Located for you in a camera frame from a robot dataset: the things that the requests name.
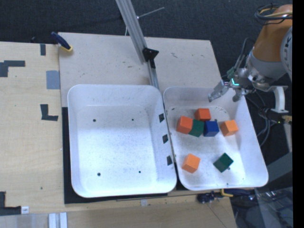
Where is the green cube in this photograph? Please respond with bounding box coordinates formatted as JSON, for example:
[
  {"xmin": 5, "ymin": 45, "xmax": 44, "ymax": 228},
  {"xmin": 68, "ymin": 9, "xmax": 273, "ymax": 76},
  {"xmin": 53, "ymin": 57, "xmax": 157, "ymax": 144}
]
[
  {"xmin": 212, "ymin": 152, "xmax": 234, "ymax": 173},
  {"xmin": 188, "ymin": 119, "xmax": 205, "ymax": 138}
]

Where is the white plastic tray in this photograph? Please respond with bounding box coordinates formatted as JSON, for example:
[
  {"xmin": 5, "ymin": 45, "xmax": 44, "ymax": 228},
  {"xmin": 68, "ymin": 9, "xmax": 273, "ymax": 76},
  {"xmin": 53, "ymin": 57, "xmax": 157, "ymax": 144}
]
[
  {"xmin": 162, "ymin": 86, "xmax": 269, "ymax": 191},
  {"xmin": 67, "ymin": 84, "xmax": 178, "ymax": 199}
]

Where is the black cylinder on white bracket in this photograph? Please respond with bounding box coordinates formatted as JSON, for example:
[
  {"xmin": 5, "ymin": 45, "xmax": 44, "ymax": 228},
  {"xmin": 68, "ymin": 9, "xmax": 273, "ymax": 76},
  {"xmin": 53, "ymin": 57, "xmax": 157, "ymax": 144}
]
[{"xmin": 258, "ymin": 85, "xmax": 290, "ymax": 125}]

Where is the blue cube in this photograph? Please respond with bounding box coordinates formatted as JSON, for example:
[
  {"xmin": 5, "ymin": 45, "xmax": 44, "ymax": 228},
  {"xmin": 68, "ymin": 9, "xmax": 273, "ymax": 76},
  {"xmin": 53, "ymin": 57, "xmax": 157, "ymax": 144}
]
[{"xmin": 203, "ymin": 120, "xmax": 220, "ymax": 138}]

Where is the dark orange cube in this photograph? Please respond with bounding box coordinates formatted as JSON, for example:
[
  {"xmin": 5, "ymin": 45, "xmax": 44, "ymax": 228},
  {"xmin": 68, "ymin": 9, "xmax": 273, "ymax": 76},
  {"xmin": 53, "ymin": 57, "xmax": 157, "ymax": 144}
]
[
  {"xmin": 176, "ymin": 115, "xmax": 194, "ymax": 135},
  {"xmin": 194, "ymin": 108, "xmax": 212, "ymax": 122}
]

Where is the light orange cube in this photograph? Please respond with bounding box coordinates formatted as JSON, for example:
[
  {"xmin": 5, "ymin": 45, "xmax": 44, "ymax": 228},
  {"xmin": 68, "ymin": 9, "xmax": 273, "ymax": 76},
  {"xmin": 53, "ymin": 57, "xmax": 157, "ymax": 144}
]
[
  {"xmin": 181, "ymin": 153, "xmax": 201, "ymax": 174},
  {"xmin": 219, "ymin": 119, "xmax": 239, "ymax": 137}
]

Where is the pale wood board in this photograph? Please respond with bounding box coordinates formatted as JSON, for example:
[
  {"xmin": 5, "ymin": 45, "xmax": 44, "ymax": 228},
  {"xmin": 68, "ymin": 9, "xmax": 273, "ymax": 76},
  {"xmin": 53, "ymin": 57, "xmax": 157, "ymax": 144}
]
[{"xmin": 57, "ymin": 32, "xmax": 238, "ymax": 209}]

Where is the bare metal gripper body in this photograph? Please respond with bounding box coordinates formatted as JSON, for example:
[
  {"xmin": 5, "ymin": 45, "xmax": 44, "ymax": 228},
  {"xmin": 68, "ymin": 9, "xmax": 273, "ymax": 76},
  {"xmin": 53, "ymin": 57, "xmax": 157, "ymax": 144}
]
[{"xmin": 229, "ymin": 67, "xmax": 276, "ymax": 93}]

